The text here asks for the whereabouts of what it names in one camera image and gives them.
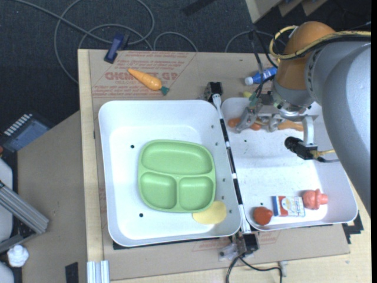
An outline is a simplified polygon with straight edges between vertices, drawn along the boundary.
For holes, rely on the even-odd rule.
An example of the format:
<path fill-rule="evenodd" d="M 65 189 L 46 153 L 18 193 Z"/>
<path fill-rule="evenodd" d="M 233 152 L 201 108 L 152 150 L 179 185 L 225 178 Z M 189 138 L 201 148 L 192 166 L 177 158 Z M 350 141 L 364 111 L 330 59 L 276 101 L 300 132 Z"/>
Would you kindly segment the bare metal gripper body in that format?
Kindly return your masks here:
<path fill-rule="evenodd" d="M 306 92 L 278 93 L 269 92 L 259 95 L 259 116 L 280 116 L 283 119 L 296 120 L 310 105 L 310 95 Z"/>

